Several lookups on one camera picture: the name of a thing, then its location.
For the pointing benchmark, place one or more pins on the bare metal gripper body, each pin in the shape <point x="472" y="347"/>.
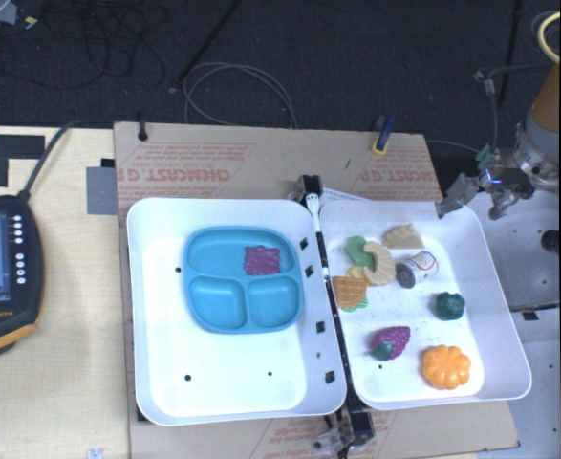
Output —
<point x="513" y="181"/>

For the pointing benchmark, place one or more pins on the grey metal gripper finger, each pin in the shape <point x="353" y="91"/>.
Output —
<point x="500" y="206"/>
<point x="458" y="194"/>

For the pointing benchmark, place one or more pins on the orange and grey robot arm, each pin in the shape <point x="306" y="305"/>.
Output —
<point x="545" y="98"/>

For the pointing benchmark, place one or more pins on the beige pie slice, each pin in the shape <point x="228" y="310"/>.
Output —
<point x="403" y="238"/>

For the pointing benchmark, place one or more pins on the small white labelled can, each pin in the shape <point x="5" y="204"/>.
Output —
<point x="421" y="266"/>

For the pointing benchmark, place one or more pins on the beige doughnut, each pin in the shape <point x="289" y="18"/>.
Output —
<point x="384" y="268"/>

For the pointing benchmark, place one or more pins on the dark green broccoli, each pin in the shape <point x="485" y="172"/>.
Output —
<point x="450" y="305"/>

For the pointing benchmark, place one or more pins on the green lettuce leaf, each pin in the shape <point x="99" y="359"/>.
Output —
<point x="355" y="249"/>

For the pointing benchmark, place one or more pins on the white plastic tray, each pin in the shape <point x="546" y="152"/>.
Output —
<point x="232" y="376"/>
<point x="418" y="313"/>

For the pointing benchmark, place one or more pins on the small yellow toy food piece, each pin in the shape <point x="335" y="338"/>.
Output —
<point x="354" y="272"/>

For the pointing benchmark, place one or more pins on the orange waffle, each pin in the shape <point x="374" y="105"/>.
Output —
<point x="348" y="291"/>

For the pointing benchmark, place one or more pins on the thin black and white rod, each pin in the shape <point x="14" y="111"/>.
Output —
<point x="325" y="266"/>

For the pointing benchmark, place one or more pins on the purple grapes with green leaf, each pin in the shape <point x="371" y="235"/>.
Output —
<point x="394" y="340"/>

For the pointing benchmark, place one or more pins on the orange pumpkin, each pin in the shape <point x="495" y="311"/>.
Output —
<point x="446" y="366"/>

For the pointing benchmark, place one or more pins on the brown cardboard board, red print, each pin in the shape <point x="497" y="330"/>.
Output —
<point x="270" y="160"/>

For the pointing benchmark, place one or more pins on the flat purple grape cluster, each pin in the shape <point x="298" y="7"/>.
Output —
<point x="262" y="260"/>

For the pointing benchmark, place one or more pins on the blue divided plate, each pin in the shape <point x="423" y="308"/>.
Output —
<point x="222" y="299"/>

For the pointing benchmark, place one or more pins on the black cylinder on white bracket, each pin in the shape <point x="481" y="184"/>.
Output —
<point x="551" y="241"/>

